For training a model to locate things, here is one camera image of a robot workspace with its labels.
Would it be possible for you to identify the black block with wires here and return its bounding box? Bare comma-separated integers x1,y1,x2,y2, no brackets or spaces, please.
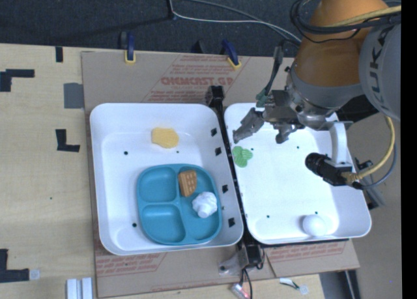
243,242,264,268
206,85,226,107

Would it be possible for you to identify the orange waffle biscuit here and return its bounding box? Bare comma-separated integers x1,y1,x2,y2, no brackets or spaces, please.
177,169,198,198

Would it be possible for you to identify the yellow potato chip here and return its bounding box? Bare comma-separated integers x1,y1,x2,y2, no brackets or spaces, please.
151,127,180,149

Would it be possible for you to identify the white plastic tray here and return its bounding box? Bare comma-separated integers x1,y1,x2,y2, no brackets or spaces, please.
223,102,373,246
89,102,244,256

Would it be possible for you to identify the black cylinder on white bracket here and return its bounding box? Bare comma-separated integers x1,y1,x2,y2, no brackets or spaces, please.
304,120,354,187

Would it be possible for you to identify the white cauliflower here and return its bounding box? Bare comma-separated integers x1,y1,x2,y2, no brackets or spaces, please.
191,191,218,219

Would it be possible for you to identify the blue divided plate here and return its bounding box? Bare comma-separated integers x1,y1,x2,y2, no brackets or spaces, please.
136,164,223,246

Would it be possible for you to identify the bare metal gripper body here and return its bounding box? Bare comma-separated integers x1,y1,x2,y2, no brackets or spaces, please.
261,89,334,132

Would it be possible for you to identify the white egg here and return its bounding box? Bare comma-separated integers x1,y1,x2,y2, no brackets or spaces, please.
302,214,326,237

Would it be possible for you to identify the green lettuce leaf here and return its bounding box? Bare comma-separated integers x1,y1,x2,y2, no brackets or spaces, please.
231,146,254,168

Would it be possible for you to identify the brown cardboard board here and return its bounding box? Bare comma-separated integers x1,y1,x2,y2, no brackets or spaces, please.
80,51,361,298

